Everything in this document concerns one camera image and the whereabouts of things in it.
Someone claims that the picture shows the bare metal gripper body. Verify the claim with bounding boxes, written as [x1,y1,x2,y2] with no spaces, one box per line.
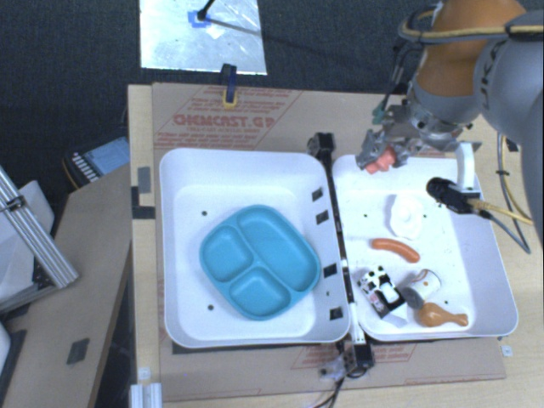
[375,104,464,152]

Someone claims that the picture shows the pink toy food piece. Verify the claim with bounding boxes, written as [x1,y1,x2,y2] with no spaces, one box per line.
[366,145,397,175]

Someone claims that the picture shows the white crumpled lump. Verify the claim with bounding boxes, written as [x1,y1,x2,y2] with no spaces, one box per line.
[383,193,424,241]

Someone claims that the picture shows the thin black and white rod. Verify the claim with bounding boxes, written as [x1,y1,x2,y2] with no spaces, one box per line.
[321,150,363,344]

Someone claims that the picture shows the orange toy sausage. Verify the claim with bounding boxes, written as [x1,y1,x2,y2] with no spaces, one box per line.
[370,237,422,264]

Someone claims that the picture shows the brown cardboard board red print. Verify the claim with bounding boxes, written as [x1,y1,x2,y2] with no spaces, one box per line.
[150,82,508,403]

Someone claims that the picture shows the white plastic tray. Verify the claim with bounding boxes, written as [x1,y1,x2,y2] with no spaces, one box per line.
[158,147,352,350]
[331,154,520,343]

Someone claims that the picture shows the white can with grey lid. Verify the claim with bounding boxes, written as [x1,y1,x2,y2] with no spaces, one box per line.
[400,268,441,310]

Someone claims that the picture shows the cow print milk carton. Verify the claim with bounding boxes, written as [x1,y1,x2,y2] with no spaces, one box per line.
[356,265,410,327]

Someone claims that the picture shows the blue divided plate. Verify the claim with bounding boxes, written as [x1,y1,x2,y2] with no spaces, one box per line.
[198,203,322,323]

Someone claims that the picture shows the brown toy chicken drumstick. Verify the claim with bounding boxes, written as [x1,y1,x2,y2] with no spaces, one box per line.
[416,301,470,329]

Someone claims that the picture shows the black cylinder on white bracket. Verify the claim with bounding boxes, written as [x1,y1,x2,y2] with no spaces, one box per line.
[426,141,484,215]

